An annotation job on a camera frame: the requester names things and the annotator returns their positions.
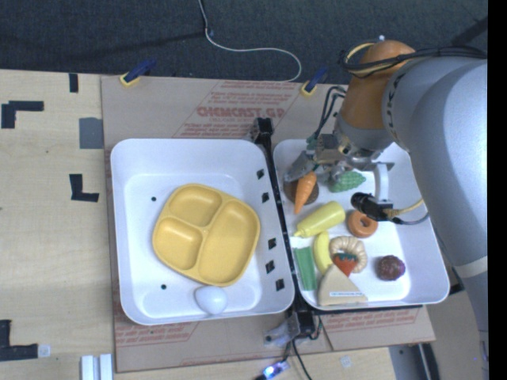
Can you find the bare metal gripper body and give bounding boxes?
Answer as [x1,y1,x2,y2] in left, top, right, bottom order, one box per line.
[312,132,395,171]

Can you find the green grapes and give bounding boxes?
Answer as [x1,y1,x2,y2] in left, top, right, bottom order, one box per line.
[327,170,367,194]

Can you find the orange carrot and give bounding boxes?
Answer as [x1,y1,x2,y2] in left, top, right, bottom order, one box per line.
[293,170,318,215]

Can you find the brown round biscuit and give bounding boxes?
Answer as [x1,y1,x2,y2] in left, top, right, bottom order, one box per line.
[283,177,320,206]

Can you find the yellow squeeze bottle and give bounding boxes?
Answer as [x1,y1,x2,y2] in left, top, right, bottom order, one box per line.
[292,200,347,239]

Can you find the thin black rod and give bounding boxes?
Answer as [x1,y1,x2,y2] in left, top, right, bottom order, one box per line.
[261,132,307,321]

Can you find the orange doughnut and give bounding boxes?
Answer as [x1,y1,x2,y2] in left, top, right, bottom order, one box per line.
[345,209,379,239]

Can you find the beige croissant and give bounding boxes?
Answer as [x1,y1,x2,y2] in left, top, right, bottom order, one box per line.
[328,235,368,275]

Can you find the yellow banana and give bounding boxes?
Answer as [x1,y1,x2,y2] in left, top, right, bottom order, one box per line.
[312,230,334,276]

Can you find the red strawberry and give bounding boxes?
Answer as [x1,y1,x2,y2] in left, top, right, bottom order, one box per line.
[331,253,357,279]

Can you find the green celery stalk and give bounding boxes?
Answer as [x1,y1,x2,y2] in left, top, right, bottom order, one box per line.
[293,245,318,291]

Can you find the yellow divided plate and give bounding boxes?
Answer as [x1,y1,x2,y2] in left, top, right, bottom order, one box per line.
[151,183,261,288]

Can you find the white plastic tray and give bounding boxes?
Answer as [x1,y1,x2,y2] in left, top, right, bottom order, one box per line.
[273,139,452,312]
[109,138,296,327]

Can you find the dark red round ball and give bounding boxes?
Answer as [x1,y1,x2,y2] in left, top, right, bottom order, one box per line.
[375,254,406,282]

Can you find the brown cardboard board, red print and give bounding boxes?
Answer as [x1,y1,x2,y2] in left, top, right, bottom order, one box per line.
[99,75,436,374]

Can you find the white egg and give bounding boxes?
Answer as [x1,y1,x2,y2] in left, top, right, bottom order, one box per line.
[193,285,230,316]

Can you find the black cylinder on white bracket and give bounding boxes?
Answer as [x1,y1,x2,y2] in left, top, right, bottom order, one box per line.
[350,160,395,223]

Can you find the black block with thin wires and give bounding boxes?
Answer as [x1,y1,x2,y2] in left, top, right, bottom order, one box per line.
[290,306,318,338]
[252,117,276,146]

